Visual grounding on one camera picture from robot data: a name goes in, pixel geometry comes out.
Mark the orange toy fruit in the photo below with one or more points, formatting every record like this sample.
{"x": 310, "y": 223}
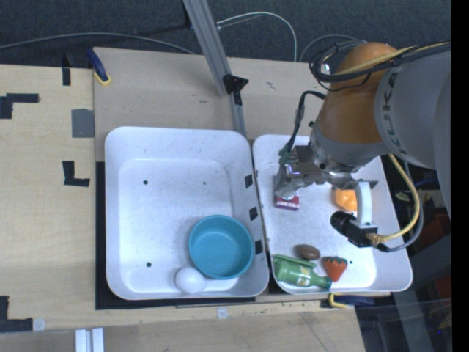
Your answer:
{"x": 346, "y": 199}

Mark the thin black rod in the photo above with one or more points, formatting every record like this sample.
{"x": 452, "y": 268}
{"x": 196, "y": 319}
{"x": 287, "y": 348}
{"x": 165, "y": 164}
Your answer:
{"x": 262, "y": 207}

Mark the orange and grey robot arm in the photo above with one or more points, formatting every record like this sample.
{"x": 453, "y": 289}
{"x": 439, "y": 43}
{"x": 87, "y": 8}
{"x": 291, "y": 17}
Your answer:
{"x": 351, "y": 116}

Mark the black cylinder on white bracket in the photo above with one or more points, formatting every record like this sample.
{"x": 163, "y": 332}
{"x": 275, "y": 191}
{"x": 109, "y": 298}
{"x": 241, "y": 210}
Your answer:
{"x": 353, "y": 227}

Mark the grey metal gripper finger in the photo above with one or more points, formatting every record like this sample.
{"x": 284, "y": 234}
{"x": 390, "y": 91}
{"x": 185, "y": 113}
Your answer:
{"x": 281, "y": 186}
{"x": 296, "y": 189}

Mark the green bottle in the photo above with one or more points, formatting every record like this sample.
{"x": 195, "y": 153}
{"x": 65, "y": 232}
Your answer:
{"x": 298, "y": 273}

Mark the white plastic tray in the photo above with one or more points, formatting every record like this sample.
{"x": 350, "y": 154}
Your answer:
{"x": 311, "y": 226}
{"x": 165, "y": 204}

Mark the brown kiwi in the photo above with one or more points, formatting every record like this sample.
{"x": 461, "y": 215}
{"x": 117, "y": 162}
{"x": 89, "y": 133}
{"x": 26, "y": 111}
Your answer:
{"x": 308, "y": 252}

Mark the blue bowl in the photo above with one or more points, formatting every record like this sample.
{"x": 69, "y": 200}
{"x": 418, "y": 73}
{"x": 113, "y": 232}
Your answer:
{"x": 220, "y": 248}

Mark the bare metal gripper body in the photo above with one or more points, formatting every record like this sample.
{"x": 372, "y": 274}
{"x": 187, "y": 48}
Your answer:
{"x": 311, "y": 167}

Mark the white egg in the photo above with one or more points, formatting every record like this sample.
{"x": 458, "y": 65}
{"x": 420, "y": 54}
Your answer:
{"x": 190, "y": 280}

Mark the red and white carton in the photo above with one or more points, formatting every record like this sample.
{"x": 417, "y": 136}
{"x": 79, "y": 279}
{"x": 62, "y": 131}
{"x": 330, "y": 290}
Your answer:
{"x": 287, "y": 204}

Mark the red strawberry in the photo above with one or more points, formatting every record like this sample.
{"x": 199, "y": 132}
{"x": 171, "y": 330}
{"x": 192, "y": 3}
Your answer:
{"x": 335, "y": 268}

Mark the pale wood board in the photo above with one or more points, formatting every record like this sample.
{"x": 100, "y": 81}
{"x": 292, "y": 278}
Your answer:
{"x": 165, "y": 97}

